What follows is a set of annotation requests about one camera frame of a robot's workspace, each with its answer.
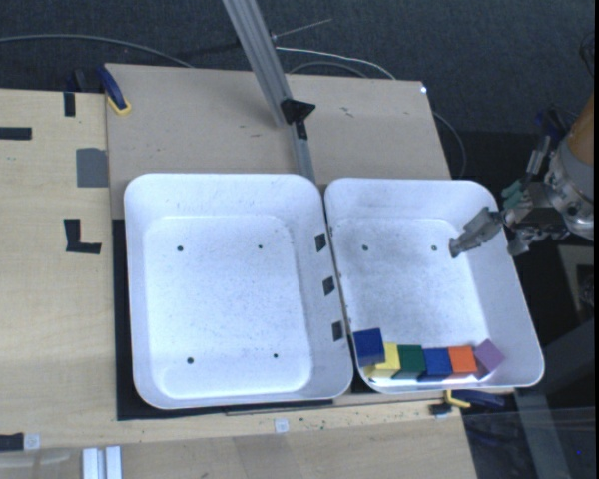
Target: green cube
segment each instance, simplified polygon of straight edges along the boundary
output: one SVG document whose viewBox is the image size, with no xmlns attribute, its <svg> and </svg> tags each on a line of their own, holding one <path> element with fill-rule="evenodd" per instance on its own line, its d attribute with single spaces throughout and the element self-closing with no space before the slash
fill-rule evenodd
<svg viewBox="0 0 599 479">
<path fill-rule="evenodd" d="M 417 379 L 426 371 L 421 346 L 400 344 L 397 346 L 397 353 L 400 368 L 393 374 L 392 379 Z"/>
</svg>

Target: orange cube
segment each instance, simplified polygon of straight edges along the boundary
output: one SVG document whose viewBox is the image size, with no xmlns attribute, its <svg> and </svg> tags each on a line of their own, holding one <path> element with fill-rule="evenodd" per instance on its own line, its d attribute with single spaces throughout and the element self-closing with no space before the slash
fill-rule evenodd
<svg viewBox="0 0 599 479">
<path fill-rule="evenodd" d="M 472 352 L 472 346 L 450 346 L 448 354 L 452 365 L 451 379 L 465 378 L 477 372 L 477 362 Z"/>
</svg>

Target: dark floor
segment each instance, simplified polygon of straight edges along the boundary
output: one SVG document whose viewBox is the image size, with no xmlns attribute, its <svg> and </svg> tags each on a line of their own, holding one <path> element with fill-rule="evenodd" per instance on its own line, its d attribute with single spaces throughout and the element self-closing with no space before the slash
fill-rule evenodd
<svg viewBox="0 0 599 479">
<path fill-rule="evenodd" d="M 397 79 L 423 81 L 432 109 L 458 131 L 465 145 L 464 177 L 482 183 L 497 197 L 526 167 L 539 133 L 536 113 L 554 104 L 576 115 L 594 90 L 595 0 L 259 3 L 277 34 L 331 19 L 282 37 L 282 46 L 365 59 Z M 232 47 L 235 33 L 221 0 L 0 0 L 0 38 L 48 33 L 126 40 L 197 67 L 248 69 L 244 53 Z M 582 42 L 592 44 L 583 56 Z M 287 70 L 319 60 L 308 54 L 280 55 Z M 131 47 L 96 41 L 9 42 L 0 45 L 0 87 L 61 91 L 80 68 L 97 89 L 95 68 L 104 62 L 172 65 Z M 351 66 L 366 76 L 382 76 L 367 66 Z M 344 74 L 337 68 L 323 72 Z M 447 126 L 439 120 L 437 126 L 457 178 L 464 163 L 461 149 Z M 591 244 L 578 238 L 567 242 Z M 537 243 L 515 263 L 542 345 L 579 324 L 557 243 Z M 549 402 L 555 408 L 594 406 L 594 375 Z M 513 458 L 522 464 L 526 459 L 521 454 Z M 479 462 L 485 465 L 480 474 L 486 474 L 487 460 Z M 509 477 L 523 476 L 511 472 Z"/>
</svg>

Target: bin with colored blocks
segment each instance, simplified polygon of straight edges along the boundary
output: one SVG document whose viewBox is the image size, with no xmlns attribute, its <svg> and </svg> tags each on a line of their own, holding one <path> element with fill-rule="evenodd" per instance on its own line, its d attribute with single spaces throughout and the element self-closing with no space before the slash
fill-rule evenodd
<svg viewBox="0 0 599 479">
<path fill-rule="evenodd" d="M 448 348 L 433 347 L 424 349 L 423 359 L 426 363 L 426 372 L 422 373 L 417 381 L 442 381 L 452 374 Z"/>
<path fill-rule="evenodd" d="M 399 344 L 399 370 L 392 379 L 417 379 L 426 371 L 426 362 L 423 358 L 421 346 L 412 344 Z"/>
<path fill-rule="evenodd" d="M 452 365 L 451 379 L 467 378 L 477 372 L 472 346 L 449 346 L 448 355 Z"/>
<path fill-rule="evenodd" d="M 363 373 L 372 379 L 390 378 L 399 370 L 399 353 L 397 344 L 394 342 L 385 342 L 383 344 L 385 361 L 375 365 L 367 365 Z"/>
<path fill-rule="evenodd" d="M 477 378 L 482 379 L 493 372 L 505 356 L 490 339 L 484 340 L 473 350 L 475 360 L 477 362 Z"/>
<path fill-rule="evenodd" d="M 379 328 L 356 331 L 352 334 L 352 340 L 355 344 L 355 354 L 357 355 L 359 367 L 385 362 L 386 355 L 383 350 L 383 339 Z"/>
</svg>

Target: white cable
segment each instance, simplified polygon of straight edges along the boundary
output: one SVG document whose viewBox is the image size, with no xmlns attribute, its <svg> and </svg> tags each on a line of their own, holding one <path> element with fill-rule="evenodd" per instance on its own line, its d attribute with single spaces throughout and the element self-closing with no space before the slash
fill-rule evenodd
<svg viewBox="0 0 599 479">
<path fill-rule="evenodd" d="M 377 64 L 373 64 L 372 62 L 368 62 L 367 60 L 355 59 L 352 57 L 344 57 L 342 55 L 336 55 L 335 53 L 317 52 L 314 50 L 302 50 L 300 48 L 285 48 L 282 46 L 276 46 L 276 50 L 281 51 L 281 52 L 309 53 L 312 55 L 321 55 L 323 57 L 331 57 L 332 59 L 340 59 L 340 60 L 345 60 L 348 62 L 357 62 L 359 64 L 371 66 L 371 67 L 381 71 L 384 75 L 386 75 L 391 80 L 396 80 L 396 78 L 392 74 L 390 74 L 388 71 L 383 69 L 381 66 L 378 66 Z"/>
</svg>

